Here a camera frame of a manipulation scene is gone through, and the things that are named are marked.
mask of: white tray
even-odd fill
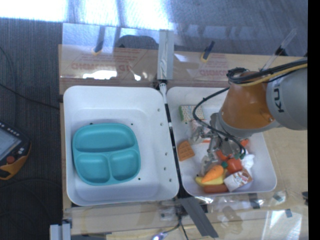
[[[172,199],[179,190],[163,97],[148,87],[73,86],[63,96],[66,189],[79,206]],[[83,182],[74,167],[72,137],[90,123],[121,123],[137,139],[141,168],[127,182],[94,186]]]
[[[197,105],[203,98],[221,90],[220,88],[201,87],[173,87],[167,92],[167,102],[170,110],[175,144],[188,140],[191,137],[191,125],[181,121],[179,114],[180,105]],[[227,92],[213,97],[202,104],[204,118],[210,121],[212,113],[216,113],[221,108]],[[195,156],[179,162],[182,185],[192,196],[214,196],[207,194],[195,182],[196,175],[200,172],[201,160],[207,154],[208,143],[193,145]],[[246,146],[249,154],[253,154],[254,165],[250,169],[253,181],[233,192],[215,194],[232,195],[239,193],[261,193],[272,191],[277,185],[277,177],[270,159],[270,155],[262,133],[255,133],[249,138]]]

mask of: gray floor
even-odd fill
[[[20,172],[0,182],[1,239],[49,239],[61,223],[58,45],[82,35],[64,39],[63,23],[171,29],[180,50],[214,40],[216,53],[270,56],[294,30],[286,53],[308,52],[308,0],[1,0],[0,119],[32,140]]]

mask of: black handheld device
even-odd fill
[[[13,177],[25,164],[30,139],[14,126],[0,120],[0,180]]]

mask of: teal divided plate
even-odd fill
[[[94,186],[132,180],[141,166],[136,135],[121,123],[81,127],[72,139],[72,155],[79,177]]]

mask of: brown sausage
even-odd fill
[[[205,193],[224,193],[228,192],[227,186],[223,184],[218,184],[218,185],[205,185],[203,187],[203,191]]]

